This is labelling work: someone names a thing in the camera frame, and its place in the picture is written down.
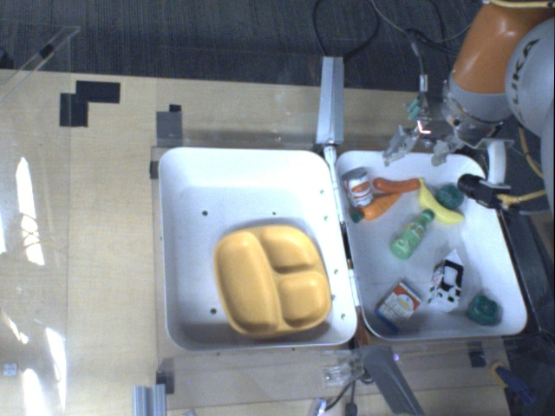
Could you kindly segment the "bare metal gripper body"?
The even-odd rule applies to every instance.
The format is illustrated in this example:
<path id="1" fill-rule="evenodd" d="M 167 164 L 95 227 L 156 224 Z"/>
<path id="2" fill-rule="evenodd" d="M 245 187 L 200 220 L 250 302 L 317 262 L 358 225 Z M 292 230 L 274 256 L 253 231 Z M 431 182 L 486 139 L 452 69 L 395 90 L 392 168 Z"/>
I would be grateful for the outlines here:
<path id="1" fill-rule="evenodd" d="M 421 140 L 432 146 L 476 147 L 482 139 L 496 133 L 503 123 L 503 120 L 479 119 L 456 104 L 432 101 L 416 121 L 416 132 Z"/>

